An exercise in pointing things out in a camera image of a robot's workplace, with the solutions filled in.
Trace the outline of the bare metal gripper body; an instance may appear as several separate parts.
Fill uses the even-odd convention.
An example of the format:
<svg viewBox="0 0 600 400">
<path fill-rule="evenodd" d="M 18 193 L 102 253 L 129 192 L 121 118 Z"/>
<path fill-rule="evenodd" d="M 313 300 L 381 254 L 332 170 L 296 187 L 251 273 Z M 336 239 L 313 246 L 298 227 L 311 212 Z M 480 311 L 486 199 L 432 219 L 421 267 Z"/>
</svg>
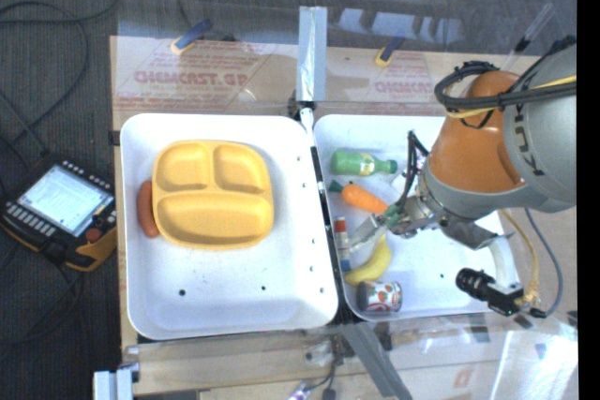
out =
<svg viewBox="0 0 600 400">
<path fill-rule="evenodd" d="M 391 204 L 383 215 L 383 224 L 395 235 L 412 238 L 421 230 L 436 229 L 443 212 L 418 195 L 402 197 Z"/>
</svg>

